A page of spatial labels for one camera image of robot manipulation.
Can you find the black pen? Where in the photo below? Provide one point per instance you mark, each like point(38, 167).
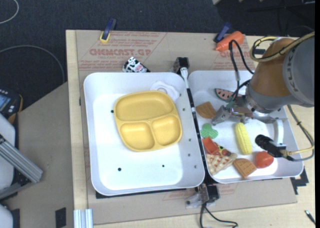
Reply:
point(310, 217)

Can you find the white fried egg toy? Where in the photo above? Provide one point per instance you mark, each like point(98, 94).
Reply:
point(172, 92)

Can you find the white plastic tray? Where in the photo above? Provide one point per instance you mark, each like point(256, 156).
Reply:
point(225, 129)
point(140, 167)

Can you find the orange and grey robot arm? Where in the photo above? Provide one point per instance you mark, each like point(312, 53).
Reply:
point(270, 77)

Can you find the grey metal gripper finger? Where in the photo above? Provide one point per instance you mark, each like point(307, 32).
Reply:
point(225, 110)
point(220, 117)

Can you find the pizza slice toy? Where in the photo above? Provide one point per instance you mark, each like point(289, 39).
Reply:
point(218, 163)

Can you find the watermelon slice toy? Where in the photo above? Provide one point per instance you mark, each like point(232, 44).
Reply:
point(222, 94)

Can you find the black cylinder on white bracket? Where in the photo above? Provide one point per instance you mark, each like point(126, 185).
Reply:
point(268, 144)

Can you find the brown cardboard board red print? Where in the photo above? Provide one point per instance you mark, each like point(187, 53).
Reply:
point(160, 44)

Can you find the yellow corn cob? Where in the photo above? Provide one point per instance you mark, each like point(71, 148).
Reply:
point(243, 138)

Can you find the black and white cow-print carton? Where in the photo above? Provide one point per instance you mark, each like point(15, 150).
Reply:
point(133, 66)

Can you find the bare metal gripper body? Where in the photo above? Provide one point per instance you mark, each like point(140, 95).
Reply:
point(241, 108)

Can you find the yellow divided plate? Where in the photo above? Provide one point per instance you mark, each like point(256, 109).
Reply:
point(147, 119)

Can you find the brown waffle piece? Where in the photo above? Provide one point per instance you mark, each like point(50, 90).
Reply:
point(206, 109)
point(244, 167)

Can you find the red tomato toy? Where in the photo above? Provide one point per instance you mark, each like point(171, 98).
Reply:
point(263, 159)

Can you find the thin black and white rod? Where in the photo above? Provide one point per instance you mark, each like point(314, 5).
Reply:
point(192, 107)

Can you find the green broccoli toy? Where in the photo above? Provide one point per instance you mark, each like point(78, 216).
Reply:
point(208, 131)

